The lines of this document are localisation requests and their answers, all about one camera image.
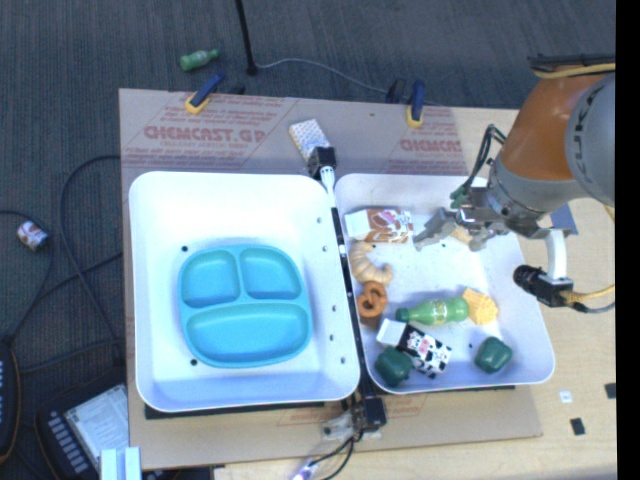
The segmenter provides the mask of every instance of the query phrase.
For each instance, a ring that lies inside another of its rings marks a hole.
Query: blue divided plate
[[[275,247],[232,245],[193,254],[178,275],[178,302],[187,345],[210,366],[279,363],[311,339],[302,277]]]

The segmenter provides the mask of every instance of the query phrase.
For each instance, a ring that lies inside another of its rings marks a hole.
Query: green bottle
[[[445,300],[427,300],[415,308],[399,308],[396,320],[420,322],[424,325],[440,325],[445,322],[462,322],[469,316],[469,305],[462,297]]]
[[[200,68],[218,58],[220,58],[220,50],[218,49],[198,50],[197,52],[180,57],[180,67],[182,68],[182,71],[191,71],[192,69]]]

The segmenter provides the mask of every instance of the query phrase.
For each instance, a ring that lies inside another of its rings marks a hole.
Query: black sticker
[[[616,383],[610,382],[609,384],[604,385],[604,390],[607,392],[607,398],[615,398],[616,397]]]
[[[584,424],[582,423],[582,419],[574,418],[571,421],[571,428],[573,428],[573,433],[576,436],[581,436],[585,433]]]

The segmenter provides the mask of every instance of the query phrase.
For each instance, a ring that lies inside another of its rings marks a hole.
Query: green bottle cap
[[[398,308],[396,310],[396,320],[399,322],[409,321],[409,310],[407,308]]]

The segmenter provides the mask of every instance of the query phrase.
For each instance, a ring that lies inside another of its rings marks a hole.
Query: electronic device
[[[0,343],[0,464],[11,454],[18,435],[20,378],[16,358]]]
[[[38,409],[38,442],[59,480],[98,480],[100,453],[129,446],[126,374],[113,368]],[[177,471],[145,472],[144,480],[170,480]]]

